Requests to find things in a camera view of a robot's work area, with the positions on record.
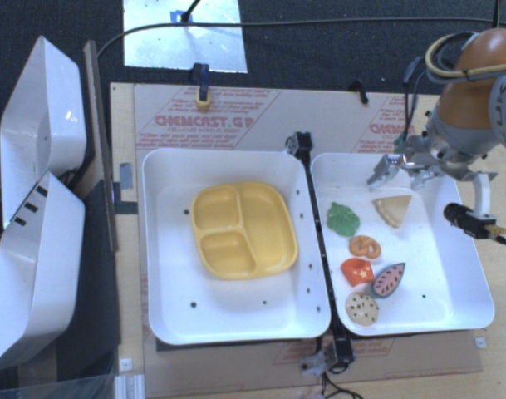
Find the yellow divided plate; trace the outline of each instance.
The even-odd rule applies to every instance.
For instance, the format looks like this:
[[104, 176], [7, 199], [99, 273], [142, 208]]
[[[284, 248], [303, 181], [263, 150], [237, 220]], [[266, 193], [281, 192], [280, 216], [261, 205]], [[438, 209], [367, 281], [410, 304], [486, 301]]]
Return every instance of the yellow divided plate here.
[[192, 202], [195, 241], [206, 268], [223, 279], [253, 279], [292, 267], [298, 247], [283, 197], [263, 182], [212, 186]]

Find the pretzel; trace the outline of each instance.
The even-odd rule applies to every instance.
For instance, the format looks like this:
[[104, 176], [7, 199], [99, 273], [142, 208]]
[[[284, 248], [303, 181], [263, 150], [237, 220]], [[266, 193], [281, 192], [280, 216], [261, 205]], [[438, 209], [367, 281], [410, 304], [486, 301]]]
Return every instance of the pretzel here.
[[349, 250], [355, 256], [366, 256], [369, 259], [376, 259], [380, 253], [380, 245], [371, 237], [357, 235], [351, 239]]

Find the toy watermelon slice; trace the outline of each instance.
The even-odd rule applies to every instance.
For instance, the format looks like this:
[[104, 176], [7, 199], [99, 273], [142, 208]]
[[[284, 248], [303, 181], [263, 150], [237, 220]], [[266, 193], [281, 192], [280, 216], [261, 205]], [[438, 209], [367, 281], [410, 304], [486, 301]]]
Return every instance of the toy watermelon slice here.
[[378, 298], [391, 296], [404, 276], [404, 263], [397, 263], [382, 270], [371, 284], [371, 291]]

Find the red toy food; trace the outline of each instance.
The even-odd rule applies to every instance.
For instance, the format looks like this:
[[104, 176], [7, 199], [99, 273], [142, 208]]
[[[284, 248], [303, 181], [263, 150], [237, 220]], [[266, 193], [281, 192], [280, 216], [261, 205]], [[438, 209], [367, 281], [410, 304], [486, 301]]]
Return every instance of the red toy food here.
[[345, 260], [341, 265], [341, 271], [352, 287], [359, 283], [370, 283], [375, 279], [371, 263], [364, 259], [352, 258]]

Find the table surface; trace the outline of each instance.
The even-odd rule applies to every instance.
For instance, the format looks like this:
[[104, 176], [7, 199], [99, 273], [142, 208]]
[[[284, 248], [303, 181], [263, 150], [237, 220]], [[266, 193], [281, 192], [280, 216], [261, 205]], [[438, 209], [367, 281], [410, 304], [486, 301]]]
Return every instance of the table surface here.
[[[133, 85], [115, 84], [111, 93], [111, 119], [113, 136], [113, 160], [132, 160], [134, 144]], [[421, 96], [414, 117], [416, 131], [424, 128], [423, 114], [432, 109], [437, 96]], [[506, 150], [498, 146], [486, 160], [474, 163], [473, 170], [496, 171], [498, 176], [491, 182], [491, 212], [498, 218], [498, 225], [506, 227]], [[114, 178], [119, 179], [118, 168], [114, 165]], [[462, 201], [474, 205], [474, 190], [471, 184], [458, 184]], [[123, 200], [136, 200], [136, 191], [126, 192]], [[131, 357], [136, 373], [144, 370], [141, 332], [140, 261], [133, 259], [139, 254], [138, 221], [136, 217], [118, 214], [116, 228], [119, 236], [119, 251], [116, 255], [118, 289], [120, 294], [120, 329], [122, 341], [120, 357]], [[344, 385], [358, 392], [365, 399], [399, 399], [402, 397], [434, 399], [436, 397], [506, 398], [506, 247], [493, 241], [477, 241], [481, 263], [493, 296], [495, 318], [493, 323], [473, 332], [482, 337], [486, 347], [480, 348], [483, 371], [469, 374], [420, 377], [410, 379], [384, 380], [378, 382], [351, 382]], [[184, 396], [189, 399], [275, 399], [306, 398], [316, 387], [292, 387], [249, 392], [217, 393]]]

